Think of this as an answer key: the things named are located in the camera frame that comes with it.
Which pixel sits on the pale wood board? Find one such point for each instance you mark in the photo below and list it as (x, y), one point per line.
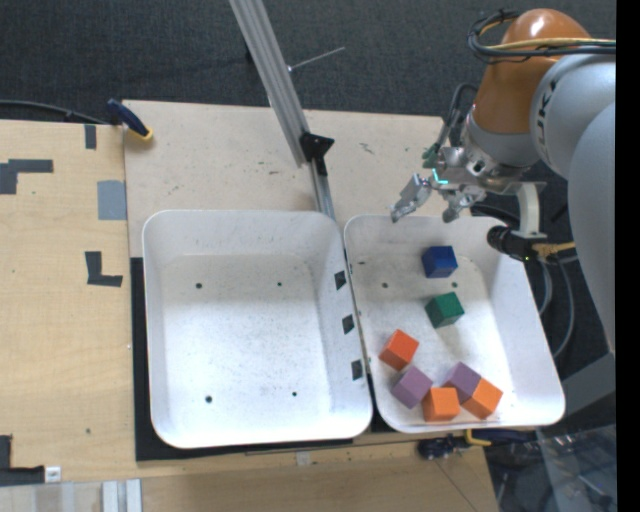
(225, 160)

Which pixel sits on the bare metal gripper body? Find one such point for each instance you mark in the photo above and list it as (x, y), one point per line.
(472, 172)

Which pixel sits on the white plastic tray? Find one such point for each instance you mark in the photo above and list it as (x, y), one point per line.
(400, 300)
(240, 330)

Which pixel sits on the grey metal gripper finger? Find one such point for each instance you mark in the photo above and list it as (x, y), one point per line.
(412, 192)
(457, 202)

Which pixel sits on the orange cube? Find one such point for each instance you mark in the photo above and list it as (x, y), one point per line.
(398, 350)
(484, 399)
(440, 404)

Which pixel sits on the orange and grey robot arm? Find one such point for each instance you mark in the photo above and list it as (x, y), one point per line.
(575, 125)

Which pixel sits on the blue cube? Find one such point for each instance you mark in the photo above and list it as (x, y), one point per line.
(439, 261)

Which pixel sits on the black cylinder on white bracket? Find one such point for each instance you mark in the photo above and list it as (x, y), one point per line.
(529, 207)

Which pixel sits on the green cube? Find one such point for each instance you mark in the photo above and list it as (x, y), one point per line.
(444, 310)

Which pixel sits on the purple cube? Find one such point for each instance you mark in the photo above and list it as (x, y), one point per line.
(411, 386)
(462, 378)

